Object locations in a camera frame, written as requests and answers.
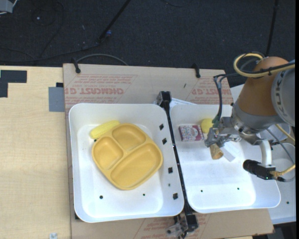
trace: black tape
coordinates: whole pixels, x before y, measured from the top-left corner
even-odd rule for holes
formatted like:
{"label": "black tape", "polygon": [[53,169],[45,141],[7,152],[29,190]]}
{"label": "black tape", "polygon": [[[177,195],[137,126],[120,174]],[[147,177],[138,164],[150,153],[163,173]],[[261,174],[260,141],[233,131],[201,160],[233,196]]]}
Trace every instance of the black tape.
{"label": "black tape", "polygon": [[0,98],[8,97],[8,83],[26,83],[27,71],[1,70]]}

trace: yellow plate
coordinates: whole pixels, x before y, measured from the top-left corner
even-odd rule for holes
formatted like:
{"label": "yellow plate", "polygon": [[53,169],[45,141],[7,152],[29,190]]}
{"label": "yellow plate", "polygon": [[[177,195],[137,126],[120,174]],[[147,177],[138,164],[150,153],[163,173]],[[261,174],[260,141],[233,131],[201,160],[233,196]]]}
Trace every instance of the yellow plate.
{"label": "yellow plate", "polygon": [[92,147],[95,164],[122,190],[131,190],[153,176],[163,163],[155,142],[138,126],[123,123],[102,135]]}

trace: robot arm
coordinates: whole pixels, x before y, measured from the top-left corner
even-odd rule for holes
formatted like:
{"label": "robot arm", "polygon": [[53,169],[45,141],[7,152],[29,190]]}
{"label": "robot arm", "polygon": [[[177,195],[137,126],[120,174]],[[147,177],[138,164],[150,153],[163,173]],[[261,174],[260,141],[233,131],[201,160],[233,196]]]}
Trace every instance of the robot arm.
{"label": "robot arm", "polygon": [[[234,68],[239,71],[237,61]],[[295,126],[295,61],[261,58],[252,73],[244,73],[248,79],[233,105],[231,116],[221,117],[214,124],[217,126],[209,129],[205,145],[222,147],[227,141],[241,139],[259,145],[262,162],[246,160],[243,167],[260,178],[272,179],[275,167],[271,165],[270,143],[258,135],[274,124]]]}

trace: light wood surface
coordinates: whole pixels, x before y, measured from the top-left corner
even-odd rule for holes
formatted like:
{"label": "light wood surface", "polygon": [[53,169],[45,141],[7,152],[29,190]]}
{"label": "light wood surface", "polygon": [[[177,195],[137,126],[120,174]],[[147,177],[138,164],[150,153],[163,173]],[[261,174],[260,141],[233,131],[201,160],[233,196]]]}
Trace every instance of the light wood surface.
{"label": "light wood surface", "polygon": [[49,112],[62,68],[27,70],[0,98],[0,239],[71,238],[65,113]]}

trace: plastic tray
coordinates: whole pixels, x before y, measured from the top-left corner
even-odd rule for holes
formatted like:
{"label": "plastic tray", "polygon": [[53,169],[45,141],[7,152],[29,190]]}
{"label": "plastic tray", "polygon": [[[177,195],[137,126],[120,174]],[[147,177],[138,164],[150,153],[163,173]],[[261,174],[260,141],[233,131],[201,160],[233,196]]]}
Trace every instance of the plastic tray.
{"label": "plastic tray", "polygon": [[96,165],[117,188],[134,189],[163,163],[155,142],[138,126],[120,124],[103,134],[92,147]]}
{"label": "plastic tray", "polygon": [[[229,161],[224,156],[214,160],[204,141],[181,141],[181,124],[200,125],[214,118],[218,105],[176,105],[170,111],[179,162],[189,205],[199,213],[273,208],[281,200],[275,180],[263,180],[243,169],[246,159],[261,162],[261,149],[244,140],[230,142],[235,150]],[[223,105],[222,116],[230,116],[232,107]]]}
{"label": "plastic tray", "polygon": [[[89,132],[110,120],[144,131],[163,155],[160,169],[132,190],[114,186],[92,158]],[[154,104],[77,104],[69,112],[74,209],[89,223],[175,216],[184,207],[165,111]]]}

